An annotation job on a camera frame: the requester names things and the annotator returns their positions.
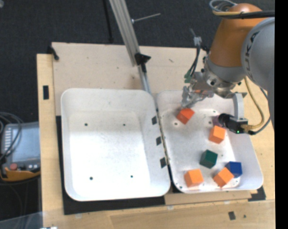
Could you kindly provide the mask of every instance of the blue cube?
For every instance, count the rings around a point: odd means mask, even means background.
[[[230,161],[225,167],[234,175],[234,178],[238,178],[243,174],[240,162]]]

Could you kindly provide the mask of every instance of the orange cube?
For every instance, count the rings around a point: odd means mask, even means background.
[[[187,187],[200,185],[204,179],[200,169],[189,170],[184,174],[184,179]]]
[[[223,187],[232,180],[233,177],[234,175],[229,171],[229,169],[224,167],[216,176],[213,177],[213,180],[218,184],[218,186]]]
[[[225,129],[214,125],[214,127],[210,130],[209,140],[214,143],[221,143],[224,140]]]
[[[177,119],[180,120],[183,124],[186,124],[195,112],[190,108],[181,109],[177,115]]]

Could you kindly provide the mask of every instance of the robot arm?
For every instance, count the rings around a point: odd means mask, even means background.
[[[201,72],[192,71],[188,87],[184,87],[181,105],[192,107],[197,101],[217,94],[223,98],[233,98],[235,115],[220,116],[220,121],[229,129],[242,133],[244,118],[238,122],[242,104],[240,96],[231,90],[246,76],[268,92],[268,104],[274,127],[274,12],[262,11],[247,4],[235,4],[228,0],[213,0],[213,13],[222,16],[210,51]]]

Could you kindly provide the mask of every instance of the black floor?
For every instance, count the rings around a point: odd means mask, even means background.
[[[0,9],[0,112],[38,120],[36,54],[51,42],[109,43],[102,0],[3,0]],[[210,0],[126,0],[140,45],[193,47],[190,28],[210,47],[220,18]],[[275,0],[231,0],[274,10]],[[107,0],[114,44],[123,44]],[[0,186],[0,220],[40,210],[38,182]]]

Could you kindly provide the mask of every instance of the wooden table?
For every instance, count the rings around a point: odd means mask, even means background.
[[[275,143],[270,123],[264,131],[251,136],[260,163],[265,200],[248,201],[254,191],[203,194],[166,194],[165,205],[64,215],[57,127],[60,96],[70,87],[141,89],[136,67],[131,66],[123,45],[59,43],[52,44],[60,57],[37,55],[43,226],[64,228],[275,228]],[[140,47],[151,56],[147,63],[152,94],[181,90],[184,74],[195,57],[195,49]],[[203,67],[200,54],[198,70]],[[256,100],[269,116],[266,98],[250,83]],[[245,84],[234,91],[246,92]],[[245,117],[250,124],[260,116],[249,95],[244,98]]]

